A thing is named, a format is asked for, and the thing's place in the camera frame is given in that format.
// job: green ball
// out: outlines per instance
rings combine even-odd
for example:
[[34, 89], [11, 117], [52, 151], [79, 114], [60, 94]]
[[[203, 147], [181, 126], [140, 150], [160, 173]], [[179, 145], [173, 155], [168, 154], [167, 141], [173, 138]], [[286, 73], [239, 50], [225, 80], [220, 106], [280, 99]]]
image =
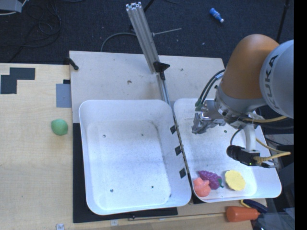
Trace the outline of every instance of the green ball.
[[53, 133], [58, 136], [63, 136], [67, 134], [68, 125], [63, 119], [56, 119], [51, 122], [51, 128]]

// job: blue marker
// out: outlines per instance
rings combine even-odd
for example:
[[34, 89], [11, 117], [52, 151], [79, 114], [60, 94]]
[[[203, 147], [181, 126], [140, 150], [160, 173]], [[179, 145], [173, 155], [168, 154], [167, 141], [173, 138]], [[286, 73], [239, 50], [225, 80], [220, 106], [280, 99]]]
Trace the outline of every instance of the blue marker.
[[221, 18], [221, 15], [218, 11], [216, 11], [214, 8], [210, 9], [209, 13], [217, 19], [220, 23], [224, 22], [224, 19]]

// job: black bracket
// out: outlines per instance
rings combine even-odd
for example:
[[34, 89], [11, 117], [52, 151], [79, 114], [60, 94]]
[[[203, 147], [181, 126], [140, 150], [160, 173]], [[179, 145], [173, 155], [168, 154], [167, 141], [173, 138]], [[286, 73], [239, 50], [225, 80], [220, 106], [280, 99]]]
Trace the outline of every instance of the black bracket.
[[165, 80], [165, 74], [164, 74], [164, 71], [170, 67], [170, 65], [168, 64], [165, 64], [165, 63], [162, 63], [162, 62], [159, 62], [159, 61], [156, 61], [153, 63], [153, 67], [155, 69], [156, 72], [159, 72], [160, 73], [160, 78], [162, 80]]

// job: grapes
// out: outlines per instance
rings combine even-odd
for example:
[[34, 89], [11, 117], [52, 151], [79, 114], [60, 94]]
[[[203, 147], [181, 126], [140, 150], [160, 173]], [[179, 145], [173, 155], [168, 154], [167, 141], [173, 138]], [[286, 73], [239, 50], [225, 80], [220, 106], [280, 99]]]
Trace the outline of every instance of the grapes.
[[211, 189], [215, 190], [219, 187], [222, 187], [222, 178], [221, 176], [218, 176], [217, 174], [210, 172], [210, 171], [198, 171], [198, 174], [200, 175], [201, 179], [208, 180], [209, 186]]

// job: empty white tray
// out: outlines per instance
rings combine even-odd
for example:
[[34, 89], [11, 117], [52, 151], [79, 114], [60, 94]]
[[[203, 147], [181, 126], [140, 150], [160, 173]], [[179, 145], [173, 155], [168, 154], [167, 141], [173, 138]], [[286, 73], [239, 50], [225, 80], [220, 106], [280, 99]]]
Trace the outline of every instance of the empty white tray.
[[[226, 149], [236, 130], [230, 125], [209, 128], [206, 133], [193, 134], [192, 126], [197, 99], [179, 99], [174, 104], [174, 112], [183, 150], [186, 156], [191, 180], [199, 177], [198, 171], [205, 170], [216, 173], [223, 179], [224, 188], [211, 190], [206, 197], [200, 200], [211, 203], [219, 201], [240, 200], [249, 198], [274, 198], [281, 193], [281, 183], [275, 168], [262, 168], [259, 166], [247, 166], [230, 158]], [[256, 129], [256, 137], [265, 143], [260, 127]], [[246, 138], [243, 131], [239, 132], [233, 145], [245, 147]], [[270, 156], [267, 148], [259, 143], [256, 150], [262, 157]], [[246, 181], [242, 191], [234, 191], [225, 185], [224, 174], [228, 170], [239, 171]]]
[[171, 107], [88, 100], [79, 108], [86, 202], [98, 215], [179, 207], [191, 198]]

